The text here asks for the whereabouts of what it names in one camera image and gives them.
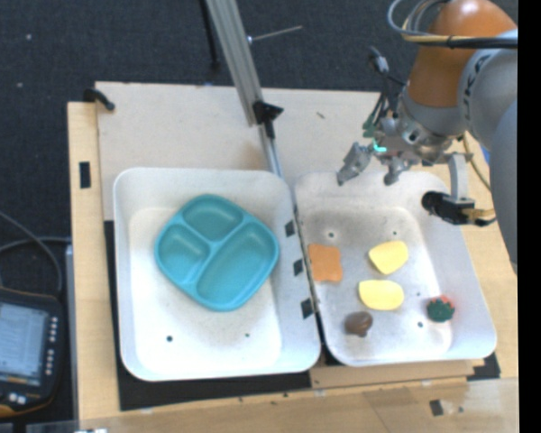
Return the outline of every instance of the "device screen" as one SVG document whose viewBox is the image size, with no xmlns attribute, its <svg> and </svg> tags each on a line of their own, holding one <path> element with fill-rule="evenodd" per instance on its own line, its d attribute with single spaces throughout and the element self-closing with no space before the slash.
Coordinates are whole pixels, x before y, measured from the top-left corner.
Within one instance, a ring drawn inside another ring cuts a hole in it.
<svg viewBox="0 0 541 433">
<path fill-rule="evenodd" d="M 40 385 L 48 313 L 0 301 L 0 379 L 8 375 Z"/>
</svg>

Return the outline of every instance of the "teal compartment plate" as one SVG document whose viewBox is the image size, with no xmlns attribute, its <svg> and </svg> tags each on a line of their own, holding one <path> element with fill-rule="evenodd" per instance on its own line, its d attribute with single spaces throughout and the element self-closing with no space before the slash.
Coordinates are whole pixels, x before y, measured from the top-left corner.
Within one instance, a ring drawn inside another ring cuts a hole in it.
<svg viewBox="0 0 541 433">
<path fill-rule="evenodd" d="M 191 199 L 160 231 L 154 257 L 162 273 L 214 311 L 240 308 L 279 258 L 279 243 L 257 217 L 226 198 Z"/>
</svg>

